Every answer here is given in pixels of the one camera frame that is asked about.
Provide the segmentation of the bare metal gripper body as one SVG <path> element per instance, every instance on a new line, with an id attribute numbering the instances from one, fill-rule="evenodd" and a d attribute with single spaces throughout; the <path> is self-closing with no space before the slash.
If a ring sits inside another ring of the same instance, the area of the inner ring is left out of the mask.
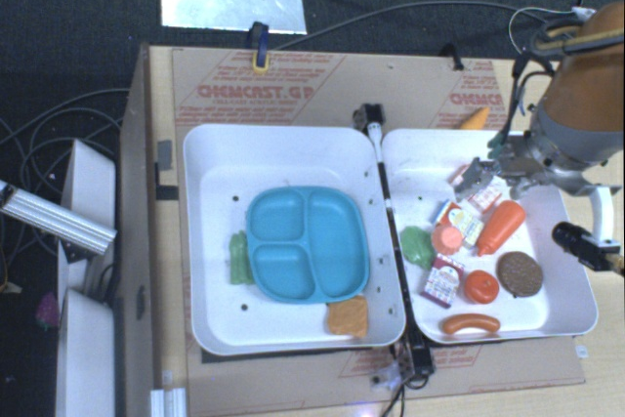
<path id="1" fill-rule="evenodd" d="M 507 137 L 505 141 L 495 137 L 490 141 L 490 159 L 514 199 L 538 186 L 555 186 L 571 196 L 589 196 L 595 189 L 583 175 L 590 164 L 563 153 L 543 137 Z"/>

